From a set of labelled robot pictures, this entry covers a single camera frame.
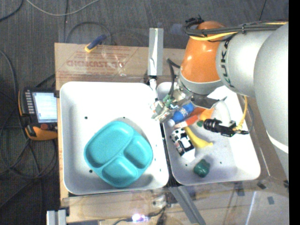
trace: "green object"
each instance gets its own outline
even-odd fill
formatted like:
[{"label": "green object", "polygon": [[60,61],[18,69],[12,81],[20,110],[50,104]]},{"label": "green object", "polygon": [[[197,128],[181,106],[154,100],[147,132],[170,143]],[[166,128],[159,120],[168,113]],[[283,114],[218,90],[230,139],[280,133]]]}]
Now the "green object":
[{"label": "green object", "polygon": [[194,173],[198,174],[201,178],[204,178],[210,172],[210,163],[206,162],[205,159],[202,159],[194,167]]},{"label": "green object", "polygon": [[202,127],[202,126],[203,126],[203,123],[204,123],[204,121],[202,121],[202,120],[201,120],[201,121],[198,121],[198,122],[197,122],[197,126],[198,126],[198,127]]}]

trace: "yellow cable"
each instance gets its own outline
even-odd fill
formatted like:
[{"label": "yellow cable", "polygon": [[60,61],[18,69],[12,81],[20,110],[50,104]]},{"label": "yellow cable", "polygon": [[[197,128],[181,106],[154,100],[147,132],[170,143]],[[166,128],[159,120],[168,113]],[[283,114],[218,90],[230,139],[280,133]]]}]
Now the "yellow cable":
[{"label": "yellow cable", "polygon": [[212,39],[215,39],[215,38],[220,38],[220,37],[223,37],[223,36],[226,36],[226,35],[230,35],[230,34],[233,34],[233,33],[238,33],[238,32],[220,33],[220,34],[216,34],[216,35],[210,36],[210,37],[195,37],[195,36],[190,36],[190,38],[198,40],[198,41],[208,41],[208,40],[212,40]]},{"label": "yellow cable", "polygon": [[242,130],[242,127],[243,127],[243,123],[244,123],[244,120],[245,120],[245,117],[246,117],[246,113],[247,113],[247,109],[248,109],[248,100],[247,100],[247,97],[244,96],[244,99],[245,99],[244,113],[243,113],[242,119],[240,120],[239,124],[233,129],[234,131]]}]

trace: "blue object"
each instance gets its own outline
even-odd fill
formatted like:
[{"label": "blue object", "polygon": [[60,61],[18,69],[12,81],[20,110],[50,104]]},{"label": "blue object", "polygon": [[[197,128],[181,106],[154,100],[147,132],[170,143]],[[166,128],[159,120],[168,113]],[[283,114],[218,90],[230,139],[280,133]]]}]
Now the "blue object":
[{"label": "blue object", "polygon": [[169,126],[174,126],[176,123],[183,121],[193,110],[194,105],[192,103],[188,103],[183,105],[178,111],[174,112],[173,117],[168,120]]},{"label": "blue object", "polygon": [[101,128],[84,148],[84,159],[105,182],[125,188],[135,182],[153,159],[151,145],[127,123],[113,121]]}]

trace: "white cable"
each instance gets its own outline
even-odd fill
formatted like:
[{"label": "white cable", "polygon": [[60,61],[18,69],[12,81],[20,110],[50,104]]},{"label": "white cable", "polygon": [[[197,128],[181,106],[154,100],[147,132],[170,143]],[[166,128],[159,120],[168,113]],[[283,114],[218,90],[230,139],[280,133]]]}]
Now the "white cable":
[{"label": "white cable", "polygon": [[30,2],[29,0],[26,0],[26,1],[28,1],[28,2],[29,2],[32,6],[34,6],[36,9],[38,9],[38,10],[40,10],[41,12],[46,13],[46,14],[48,14],[48,15],[52,15],[52,16],[66,16],[66,15],[71,15],[71,14],[78,13],[79,11],[81,11],[81,10],[85,9],[86,7],[88,7],[89,5],[92,5],[93,3],[98,2],[98,1],[100,1],[100,0],[92,1],[92,2],[90,2],[89,4],[83,6],[82,8],[80,8],[80,9],[78,9],[78,10],[76,10],[76,11],[74,11],[74,12],[71,12],[71,13],[66,13],[66,14],[53,14],[53,13],[48,13],[48,12],[46,12],[46,11],[40,9],[40,8],[37,7],[36,5],[34,5],[34,4],[33,4],[32,2]]}]

